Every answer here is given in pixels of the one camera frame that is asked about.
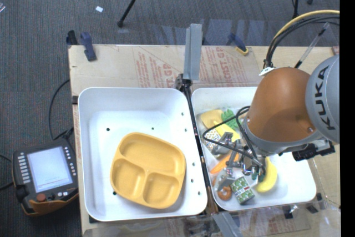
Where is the orange carrot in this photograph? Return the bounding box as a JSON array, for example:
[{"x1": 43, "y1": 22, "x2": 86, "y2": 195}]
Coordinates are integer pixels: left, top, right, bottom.
[{"x1": 210, "y1": 151, "x2": 240, "y2": 175}]

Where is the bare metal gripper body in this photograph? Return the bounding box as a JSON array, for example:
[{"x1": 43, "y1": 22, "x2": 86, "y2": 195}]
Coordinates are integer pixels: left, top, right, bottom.
[{"x1": 226, "y1": 140, "x2": 266, "y2": 176}]

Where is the yellow banana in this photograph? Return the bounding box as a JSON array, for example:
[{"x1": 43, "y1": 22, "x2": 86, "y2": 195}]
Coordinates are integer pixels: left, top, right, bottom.
[{"x1": 254, "y1": 157, "x2": 278, "y2": 194}]

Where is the black block with thin wires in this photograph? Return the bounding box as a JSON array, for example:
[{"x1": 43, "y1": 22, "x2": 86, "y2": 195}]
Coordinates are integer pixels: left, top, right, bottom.
[{"x1": 175, "y1": 73, "x2": 193, "y2": 90}]

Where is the yellow toy bread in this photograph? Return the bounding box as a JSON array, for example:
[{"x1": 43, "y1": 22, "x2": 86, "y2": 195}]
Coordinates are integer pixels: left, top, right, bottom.
[{"x1": 200, "y1": 109, "x2": 224, "y2": 129}]

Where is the green toy lettuce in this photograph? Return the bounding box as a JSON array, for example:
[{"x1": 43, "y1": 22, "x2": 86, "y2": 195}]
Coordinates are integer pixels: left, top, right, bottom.
[{"x1": 220, "y1": 108, "x2": 241, "y2": 132}]

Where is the yellow toy corn cob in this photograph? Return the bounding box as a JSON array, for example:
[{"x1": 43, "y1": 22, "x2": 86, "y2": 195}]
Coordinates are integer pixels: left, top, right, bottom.
[{"x1": 212, "y1": 120, "x2": 241, "y2": 143}]

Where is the black cylinder on white bracket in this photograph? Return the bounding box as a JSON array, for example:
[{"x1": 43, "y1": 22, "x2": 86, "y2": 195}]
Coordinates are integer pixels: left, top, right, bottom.
[{"x1": 292, "y1": 139, "x2": 336, "y2": 162}]

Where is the white plastic tray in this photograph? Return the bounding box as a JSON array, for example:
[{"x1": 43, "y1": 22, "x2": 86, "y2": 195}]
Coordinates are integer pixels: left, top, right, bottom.
[
  {"x1": 190, "y1": 86, "x2": 318, "y2": 213},
  {"x1": 77, "y1": 87, "x2": 209, "y2": 223}
]

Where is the brown cardboard board, red print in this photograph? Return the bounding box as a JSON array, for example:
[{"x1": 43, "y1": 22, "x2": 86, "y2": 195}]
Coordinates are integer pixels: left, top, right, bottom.
[{"x1": 68, "y1": 44, "x2": 341, "y2": 237}]

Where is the yellow divided plate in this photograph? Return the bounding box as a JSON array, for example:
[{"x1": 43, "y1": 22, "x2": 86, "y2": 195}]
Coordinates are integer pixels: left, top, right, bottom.
[{"x1": 109, "y1": 132, "x2": 187, "y2": 210}]

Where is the brown doughnut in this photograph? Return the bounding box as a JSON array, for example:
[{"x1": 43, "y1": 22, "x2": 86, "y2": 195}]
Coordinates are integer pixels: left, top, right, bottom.
[{"x1": 216, "y1": 185, "x2": 233, "y2": 201}]

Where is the green and white can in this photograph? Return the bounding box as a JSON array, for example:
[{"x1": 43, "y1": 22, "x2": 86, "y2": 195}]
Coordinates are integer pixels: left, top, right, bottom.
[{"x1": 230, "y1": 175, "x2": 256, "y2": 205}]

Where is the white carton with fruit print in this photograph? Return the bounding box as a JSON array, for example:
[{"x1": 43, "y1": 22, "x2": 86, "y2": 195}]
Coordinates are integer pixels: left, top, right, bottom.
[{"x1": 203, "y1": 127, "x2": 223, "y2": 150}]

